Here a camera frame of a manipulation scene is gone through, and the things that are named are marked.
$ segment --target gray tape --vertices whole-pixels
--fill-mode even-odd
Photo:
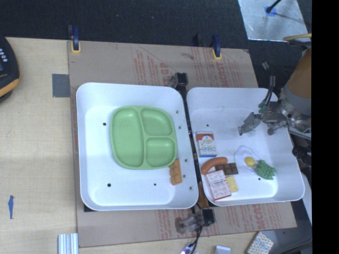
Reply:
[[[52,74],[53,97],[67,98],[69,97],[69,75],[68,74]]]

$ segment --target cardboard sheet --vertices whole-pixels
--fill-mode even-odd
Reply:
[[[180,234],[175,221],[192,215],[188,210],[95,212],[86,209],[80,196],[76,91],[87,82],[167,86],[176,72],[188,75],[192,87],[257,87],[246,50],[222,49],[214,60],[211,48],[146,44],[81,42],[72,53],[68,43],[72,113],[76,214],[80,247],[145,241],[194,238]],[[201,236],[244,233],[296,227],[290,202],[213,207],[216,222]]]

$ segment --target toy sausage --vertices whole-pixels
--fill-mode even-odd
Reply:
[[[228,159],[226,157],[215,157],[211,160],[208,160],[203,166],[201,167],[201,174],[206,175],[208,170],[212,167],[217,165],[225,165],[227,164]]]

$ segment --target butter package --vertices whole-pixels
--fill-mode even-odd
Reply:
[[[260,231],[246,249],[245,254],[268,254],[273,244],[273,241]]]
[[[231,195],[231,191],[222,170],[207,173],[206,178],[215,201]]]
[[[237,192],[239,190],[234,176],[228,176],[228,177],[226,177],[225,180],[226,180],[226,182],[228,184],[228,187],[229,187],[229,190],[231,191],[231,193]]]
[[[195,135],[199,157],[217,156],[217,148],[212,132],[197,132]]]

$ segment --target black device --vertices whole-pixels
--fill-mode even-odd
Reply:
[[[20,83],[21,75],[9,42],[0,34],[0,103],[7,99]]]

